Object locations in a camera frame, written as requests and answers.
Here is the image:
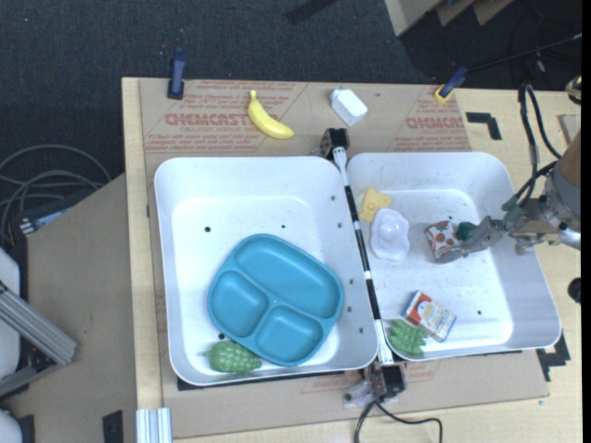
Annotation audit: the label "white bottle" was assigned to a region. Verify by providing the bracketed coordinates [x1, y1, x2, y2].
[329, 87, 369, 128]

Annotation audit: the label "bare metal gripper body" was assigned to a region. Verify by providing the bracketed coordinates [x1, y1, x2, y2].
[505, 198, 582, 256]

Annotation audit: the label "white fried egg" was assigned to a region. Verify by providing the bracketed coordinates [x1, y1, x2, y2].
[369, 207, 411, 264]

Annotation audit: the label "yellow cheese slice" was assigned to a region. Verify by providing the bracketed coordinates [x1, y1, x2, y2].
[358, 187, 393, 223]

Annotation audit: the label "thin black and white rod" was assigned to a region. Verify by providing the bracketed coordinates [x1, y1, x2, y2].
[332, 147, 394, 365]

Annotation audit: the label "brown cardboard board red print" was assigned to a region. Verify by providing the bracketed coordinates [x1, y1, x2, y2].
[138, 78, 551, 440]

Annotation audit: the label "green grapes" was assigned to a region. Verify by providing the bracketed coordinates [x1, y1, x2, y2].
[202, 340, 263, 375]

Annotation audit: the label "red and white carton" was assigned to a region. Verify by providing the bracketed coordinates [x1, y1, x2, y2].
[400, 289, 458, 344]

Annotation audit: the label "white plastic tray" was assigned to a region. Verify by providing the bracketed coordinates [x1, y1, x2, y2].
[153, 155, 380, 386]
[344, 150, 563, 362]

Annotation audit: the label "green pea pods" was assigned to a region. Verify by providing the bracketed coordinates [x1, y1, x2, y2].
[386, 317, 428, 359]

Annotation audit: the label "blue divided plate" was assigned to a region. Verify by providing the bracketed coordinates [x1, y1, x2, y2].
[206, 233, 345, 368]

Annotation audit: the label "yellow banana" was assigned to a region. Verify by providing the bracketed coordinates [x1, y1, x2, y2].
[247, 89, 296, 141]

